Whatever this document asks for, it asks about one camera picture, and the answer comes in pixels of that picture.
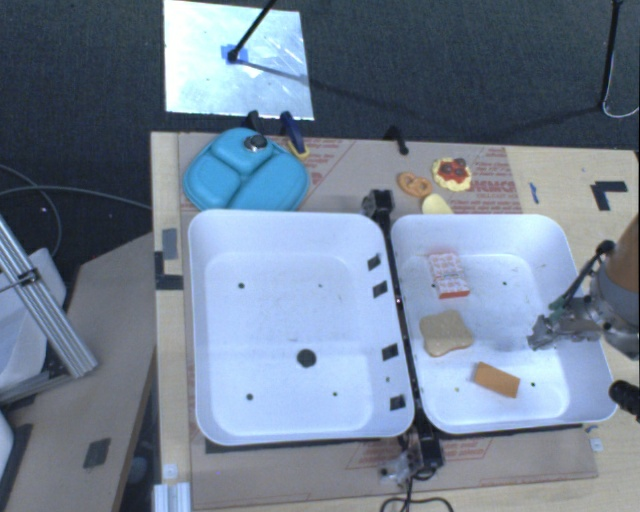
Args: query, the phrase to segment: pretzel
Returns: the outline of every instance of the pretzel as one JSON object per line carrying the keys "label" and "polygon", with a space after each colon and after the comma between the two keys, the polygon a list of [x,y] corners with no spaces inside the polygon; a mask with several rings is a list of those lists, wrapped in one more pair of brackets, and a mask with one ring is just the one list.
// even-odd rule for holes
{"label": "pretzel", "polygon": [[433,185],[427,178],[418,177],[412,172],[398,174],[398,186],[410,196],[424,198],[431,194]]}

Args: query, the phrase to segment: blue tape piece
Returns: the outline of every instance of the blue tape piece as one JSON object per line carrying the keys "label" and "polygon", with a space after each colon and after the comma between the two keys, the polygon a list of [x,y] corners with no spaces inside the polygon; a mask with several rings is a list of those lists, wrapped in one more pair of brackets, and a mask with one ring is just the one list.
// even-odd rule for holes
{"label": "blue tape piece", "polygon": [[[231,64],[231,65],[233,64],[227,60],[227,55],[229,55],[229,52],[233,50],[235,47],[236,47],[235,44],[227,44],[225,46],[220,47],[220,54],[222,55],[222,58],[227,64]],[[249,52],[247,51],[246,48],[242,48],[240,50],[240,53],[238,53],[238,60],[249,62]]]}
{"label": "blue tape piece", "polygon": [[537,191],[538,189],[536,188],[536,186],[529,182],[529,188],[531,189],[531,195],[533,196],[533,202],[536,204],[540,204],[540,201],[538,200],[538,194]]}

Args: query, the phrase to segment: red and white package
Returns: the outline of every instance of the red and white package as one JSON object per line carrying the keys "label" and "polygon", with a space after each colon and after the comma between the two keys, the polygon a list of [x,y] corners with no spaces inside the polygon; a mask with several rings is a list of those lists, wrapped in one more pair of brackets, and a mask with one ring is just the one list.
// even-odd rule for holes
{"label": "red and white package", "polygon": [[430,254],[427,259],[438,298],[466,297],[471,293],[457,254],[453,252]]}

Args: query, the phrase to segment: toy bread slice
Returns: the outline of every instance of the toy bread slice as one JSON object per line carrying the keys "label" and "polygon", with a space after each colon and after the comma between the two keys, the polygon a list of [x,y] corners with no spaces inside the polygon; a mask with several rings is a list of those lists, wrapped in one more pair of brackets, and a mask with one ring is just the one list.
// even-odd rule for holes
{"label": "toy bread slice", "polygon": [[460,313],[453,310],[423,317],[420,320],[420,332],[424,338],[425,350],[433,357],[473,344],[473,334],[464,324]]}

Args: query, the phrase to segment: black dot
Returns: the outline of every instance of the black dot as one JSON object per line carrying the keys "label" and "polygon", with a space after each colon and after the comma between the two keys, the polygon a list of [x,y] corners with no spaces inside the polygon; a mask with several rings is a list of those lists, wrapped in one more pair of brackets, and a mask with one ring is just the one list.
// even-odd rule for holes
{"label": "black dot", "polygon": [[316,364],[316,355],[312,350],[307,348],[298,352],[298,362],[305,368],[309,368]]}

